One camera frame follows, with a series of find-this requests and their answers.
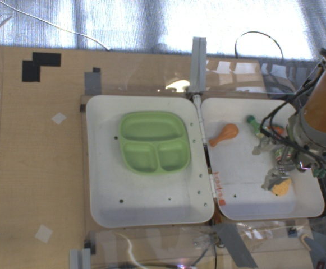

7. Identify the orange carrot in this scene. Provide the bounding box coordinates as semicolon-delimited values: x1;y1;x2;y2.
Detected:
267;123;286;137

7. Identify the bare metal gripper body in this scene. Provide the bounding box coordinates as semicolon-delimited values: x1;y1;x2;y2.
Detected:
274;130;326;174

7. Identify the green bottle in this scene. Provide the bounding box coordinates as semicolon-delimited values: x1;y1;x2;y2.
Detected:
246;115;264;140

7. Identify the thin black and white rod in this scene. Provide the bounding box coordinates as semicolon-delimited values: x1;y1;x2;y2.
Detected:
192;94;223;206

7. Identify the green divided plate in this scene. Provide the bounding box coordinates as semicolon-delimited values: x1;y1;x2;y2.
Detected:
118;110;192;176

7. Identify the white plastic tray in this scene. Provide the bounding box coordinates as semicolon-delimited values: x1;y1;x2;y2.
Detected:
85;94;215;229
200;96;326;222

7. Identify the green and red can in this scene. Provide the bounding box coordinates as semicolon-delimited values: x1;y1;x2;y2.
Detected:
273;147;292;163

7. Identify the orange chicken drumstick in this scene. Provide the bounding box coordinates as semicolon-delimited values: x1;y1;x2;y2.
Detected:
208;123;240;148

